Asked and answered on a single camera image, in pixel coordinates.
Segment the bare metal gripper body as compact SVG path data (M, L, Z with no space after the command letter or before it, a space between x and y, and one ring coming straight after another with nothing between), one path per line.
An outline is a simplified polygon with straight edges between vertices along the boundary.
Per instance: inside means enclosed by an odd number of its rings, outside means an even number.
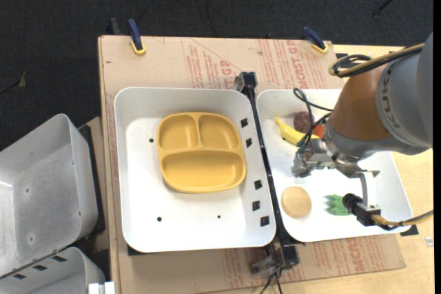
M308 144L307 164L322 164L323 169L335 169L348 178L360 171L359 166L352 162L341 162L327 149L322 140L310 140Z

